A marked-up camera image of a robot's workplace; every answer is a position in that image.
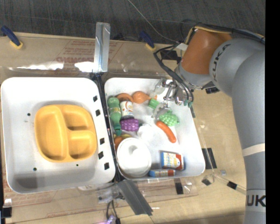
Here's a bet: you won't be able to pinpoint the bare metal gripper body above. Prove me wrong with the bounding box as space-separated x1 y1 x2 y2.
163 79 194 106

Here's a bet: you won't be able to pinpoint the brown cardboard board, red print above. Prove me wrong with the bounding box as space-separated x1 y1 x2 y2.
0 31 248 224

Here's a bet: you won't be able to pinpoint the orange round toy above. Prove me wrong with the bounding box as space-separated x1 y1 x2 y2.
113 135 124 152

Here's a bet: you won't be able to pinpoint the white bowl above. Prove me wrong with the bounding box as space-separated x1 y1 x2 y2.
116 137 153 178

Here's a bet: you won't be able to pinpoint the small green cylinder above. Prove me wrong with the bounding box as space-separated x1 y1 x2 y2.
148 98 160 110

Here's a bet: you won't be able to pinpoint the small white and orange can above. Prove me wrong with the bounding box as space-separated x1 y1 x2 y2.
119 100 134 119

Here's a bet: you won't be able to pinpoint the green plastic bottle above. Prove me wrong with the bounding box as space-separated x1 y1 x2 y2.
107 97 123 136

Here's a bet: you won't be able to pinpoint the purple toy grapes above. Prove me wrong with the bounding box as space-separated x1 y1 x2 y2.
119 118 140 133

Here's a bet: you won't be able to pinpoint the white and orange carton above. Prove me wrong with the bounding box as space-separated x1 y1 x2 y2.
160 151 185 171

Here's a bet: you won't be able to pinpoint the black cylinder on white bracket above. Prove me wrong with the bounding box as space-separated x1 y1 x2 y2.
202 81 220 95

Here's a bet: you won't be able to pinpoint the yellow divided plate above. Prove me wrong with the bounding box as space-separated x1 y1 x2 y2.
34 104 98 163

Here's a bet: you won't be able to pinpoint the orange toy croissant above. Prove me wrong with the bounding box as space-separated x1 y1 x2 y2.
116 93 134 104

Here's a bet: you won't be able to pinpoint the orange toy pear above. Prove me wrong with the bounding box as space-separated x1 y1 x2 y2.
132 91 158 105

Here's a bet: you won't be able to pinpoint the green toy grapes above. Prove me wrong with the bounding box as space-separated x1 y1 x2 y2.
159 111 180 127

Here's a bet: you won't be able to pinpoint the white plastic tray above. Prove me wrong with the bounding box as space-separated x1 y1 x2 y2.
104 77 206 181
0 77 116 194

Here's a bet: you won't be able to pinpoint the orange toy carrot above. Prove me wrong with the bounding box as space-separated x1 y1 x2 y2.
155 120 177 144

